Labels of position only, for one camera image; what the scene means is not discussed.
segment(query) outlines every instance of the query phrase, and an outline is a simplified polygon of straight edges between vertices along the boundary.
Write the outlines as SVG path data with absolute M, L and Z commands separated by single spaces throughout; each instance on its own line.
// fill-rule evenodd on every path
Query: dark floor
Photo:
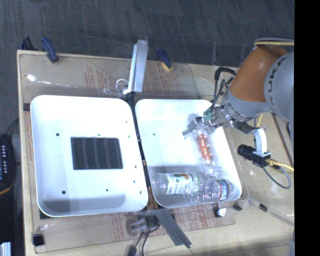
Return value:
M 131 58 L 148 36 L 149 60 L 164 49 L 172 62 L 233 67 L 257 38 L 295 37 L 294 0 L 1 0 L 0 16 L 2 135 L 19 115 L 16 52 L 26 37 L 39 51 L 49 37 L 58 53 Z M 0 243 L 21 239 L 18 193 L 0 197 Z

